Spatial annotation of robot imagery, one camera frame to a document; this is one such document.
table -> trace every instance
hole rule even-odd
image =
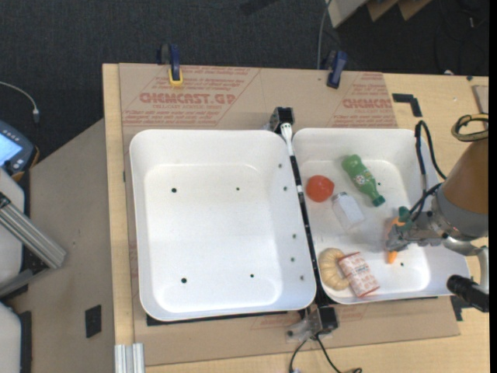
[[[440,75],[385,74],[390,93],[413,94],[428,124],[440,168],[448,173],[464,150],[450,135],[450,127],[462,115],[477,113],[471,86],[487,85],[487,78]],[[113,314],[116,344],[134,342],[133,311],[130,292],[129,252],[127,247],[126,196],[123,183],[123,142],[120,120],[120,82],[117,64],[103,65],[105,132],[109,186],[109,223],[112,259]],[[408,104],[395,104],[398,126],[413,129],[418,118],[412,116]],[[485,244],[485,239],[478,240]],[[478,280],[478,261],[469,258],[468,264]],[[363,367],[364,371],[489,371],[488,314],[474,309],[464,310],[460,323],[461,336],[437,340],[409,341],[334,349],[332,359],[338,367]],[[147,372],[284,372],[289,354],[242,357],[222,361],[170,364],[147,368]],[[329,371],[320,350],[298,354],[295,366],[302,371]]]

black bracket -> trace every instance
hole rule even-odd
[[[95,336],[102,331],[102,306],[96,305],[85,311],[86,338]]]
[[[281,134],[281,124],[293,124],[294,122],[294,110],[278,106],[269,119],[269,129],[276,134]]]
[[[19,314],[21,322],[21,371],[20,373],[31,373],[31,361],[33,359],[33,320],[31,311]]]
[[[415,117],[422,117],[421,107],[419,106],[418,99],[412,94],[396,94],[393,93],[392,98],[396,103],[409,103],[411,104],[412,114]]]

metal bar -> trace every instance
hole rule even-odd
[[[145,373],[143,344],[116,345],[114,347],[114,367],[115,373]]]
[[[0,288],[0,298],[10,295],[13,291],[28,284],[33,276],[32,270],[24,270],[10,281],[5,282]]]
[[[36,254],[49,268],[62,267],[66,252],[43,234],[3,193],[0,193],[0,224]]]

green bottle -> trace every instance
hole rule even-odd
[[[342,161],[342,167],[347,171],[356,188],[371,198],[374,206],[380,206],[385,202],[385,198],[376,190],[376,180],[373,174],[358,155],[347,156]]]

yellow clamp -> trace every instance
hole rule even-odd
[[[178,80],[175,80],[172,77],[172,69],[171,68],[169,68],[168,73],[169,73],[169,83],[171,83],[171,85],[178,86],[178,85],[183,84],[183,72],[181,69],[179,69],[179,79]]]

